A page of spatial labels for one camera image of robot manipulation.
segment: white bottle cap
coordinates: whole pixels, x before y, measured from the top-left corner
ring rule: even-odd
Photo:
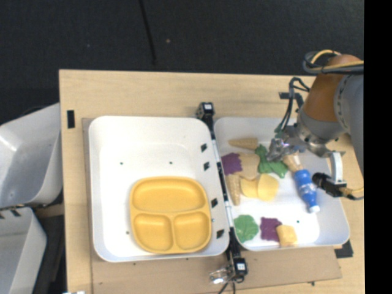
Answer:
[[[319,212],[320,211],[320,207],[318,206],[318,205],[314,205],[314,206],[311,206],[310,208],[309,208],[309,212],[310,213],[317,213],[317,212]]]

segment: bottle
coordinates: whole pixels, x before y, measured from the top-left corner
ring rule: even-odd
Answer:
[[[302,200],[307,204],[307,209],[310,213],[317,213],[320,207],[316,202],[316,186],[311,180],[311,174],[308,170],[302,169],[294,172],[294,180],[298,193]]]

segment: black pole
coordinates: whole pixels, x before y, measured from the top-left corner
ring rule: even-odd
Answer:
[[[151,49],[151,55],[153,56],[153,64],[155,64],[156,61],[157,61],[157,56],[156,56],[156,52],[155,52],[153,36],[151,34],[151,30],[149,28],[149,24],[148,24],[148,20],[147,20],[147,14],[146,14],[145,5],[143,3],[143,0],[138,0],[138,1],[139,1],[140,10],[141,10],[141,15],[143,17],[143,22],[145,24],[145,29],[146,29],[146,33],[147,33],[148,43],[149,43],[149,47]]]

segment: dark floor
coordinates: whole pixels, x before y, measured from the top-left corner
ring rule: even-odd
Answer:
[[[364,0],[0,0],[0,124],[55,103],[59,69],[304,75],[364,59]]]

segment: table surface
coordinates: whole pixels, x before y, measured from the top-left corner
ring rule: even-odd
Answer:
[[[314,78],[301,76],[311,86]],[[62,163],[68,291],[87,293],[218,292],[200,278],[223,257],[112,264],[101,260],[90,241],[83,147],[83,119],[101,115],[194,117],[200,102],[212,102],[215,118],[280,118],[291,76],[172,72],[60,70]],[[74,125],[69,122],[73,112]],[[329,145],[343,156],[348,186],[363,186],[350,137]],[[364,205],[343,199],[354,255],[337,260],[332,247],[244,252],[250,269],[238,293],[364,293]],[[308,282],[317,281],[314,286]]]

